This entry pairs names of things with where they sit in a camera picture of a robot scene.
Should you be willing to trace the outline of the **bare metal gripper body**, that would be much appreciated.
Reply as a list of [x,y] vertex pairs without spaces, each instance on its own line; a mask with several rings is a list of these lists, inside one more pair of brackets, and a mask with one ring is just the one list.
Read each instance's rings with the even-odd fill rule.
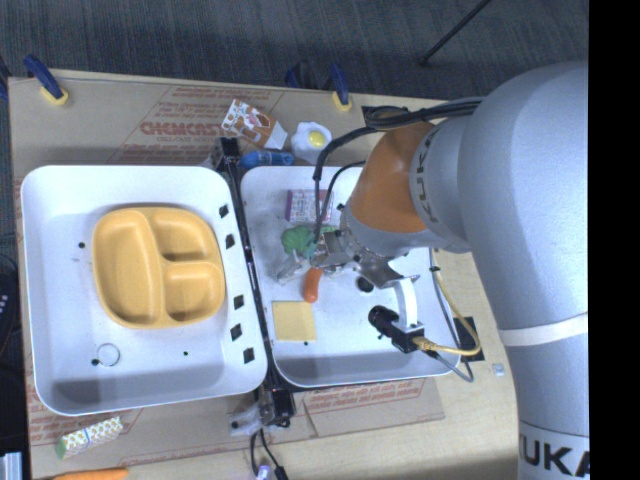
[[353,269],[376,288],[393,287],[401,280],[416,282],[419,274],[402,275],[390,266],[392,257],[361,245],[347,230],[323,232],[314,252],[314,266],[328,273]]

